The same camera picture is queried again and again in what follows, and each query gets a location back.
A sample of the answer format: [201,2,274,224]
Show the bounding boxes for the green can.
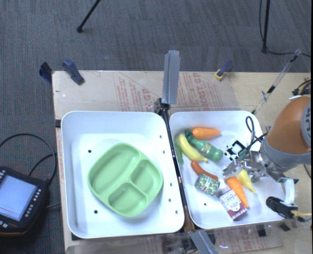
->
[194,173,221,196]

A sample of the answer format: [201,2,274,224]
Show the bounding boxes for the green pea pod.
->
[174,135,185,165]

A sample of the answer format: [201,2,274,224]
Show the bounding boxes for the brown cardboard board red print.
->
[51,70,312,254]

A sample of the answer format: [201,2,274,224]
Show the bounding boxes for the green divided plate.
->
[87,142,164,218]

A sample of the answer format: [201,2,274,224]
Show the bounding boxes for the black block with thin wires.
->
[153,97,171,114]

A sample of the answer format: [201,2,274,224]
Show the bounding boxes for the yellow banana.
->
[177,133,208,163]

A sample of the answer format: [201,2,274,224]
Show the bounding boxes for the long orange carrot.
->
[226,176,250,209]

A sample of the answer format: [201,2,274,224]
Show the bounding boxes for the short orange carrot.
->
[191,126,222,140]

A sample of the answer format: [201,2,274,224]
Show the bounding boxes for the white plastic tray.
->
[168,110,290,230]
[60,110,185,240]

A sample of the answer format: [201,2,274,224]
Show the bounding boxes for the orange sausage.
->
[190,160,219,182]

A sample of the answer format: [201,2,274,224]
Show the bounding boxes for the red and white carton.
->
[218,189,248,221]

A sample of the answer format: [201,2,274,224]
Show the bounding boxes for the black cylinder on white bracket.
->
[265,177,300,220]

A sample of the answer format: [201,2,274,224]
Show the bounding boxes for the green plastic bottle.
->
[184,129,224,162]

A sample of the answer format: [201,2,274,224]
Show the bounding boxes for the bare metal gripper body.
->
[240,150,269,174]

